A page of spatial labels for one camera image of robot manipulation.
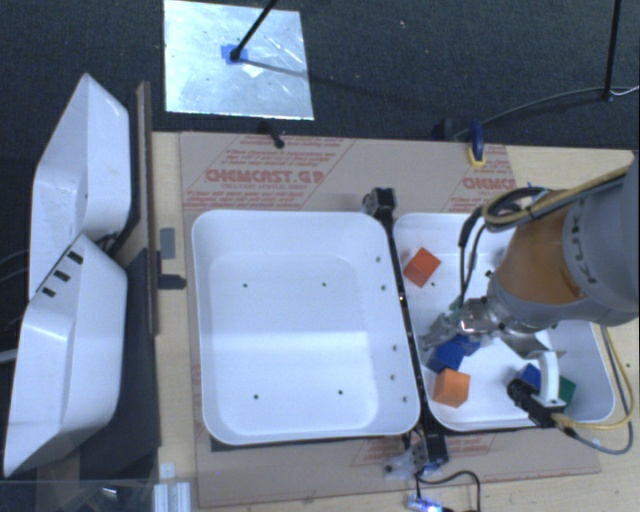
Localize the blue cube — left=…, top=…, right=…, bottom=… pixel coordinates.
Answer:
left=424, top=333, right=482, bottom=375
left=516, top=362, right=544, bottom=394

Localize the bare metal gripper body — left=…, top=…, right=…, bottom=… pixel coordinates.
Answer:
left=448, top=296, right=567, bottom=360

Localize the orange cube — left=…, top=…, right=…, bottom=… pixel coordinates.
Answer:
left=402, top=246, right=443, bottom=289
left=431, top=368, right=472, bottom=409

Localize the green cube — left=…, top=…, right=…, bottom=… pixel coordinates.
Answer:
left=556, top=375, right=578, bottom=406

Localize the white plastic tray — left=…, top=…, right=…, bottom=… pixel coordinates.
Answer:
left=392, top=211, right=617, bottom=433
left=190, top=209, right=422, bottom=447

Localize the brown cardboard board red print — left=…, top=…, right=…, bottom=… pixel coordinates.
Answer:
left=178, top=130, right=604, bottom=509

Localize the thin black rod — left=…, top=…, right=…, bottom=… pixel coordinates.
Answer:
left=378, top=208, right=437, bottom=441

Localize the black cylinder on white bracket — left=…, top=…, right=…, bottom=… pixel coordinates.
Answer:
left=506, top=349, right=569, bottom=429

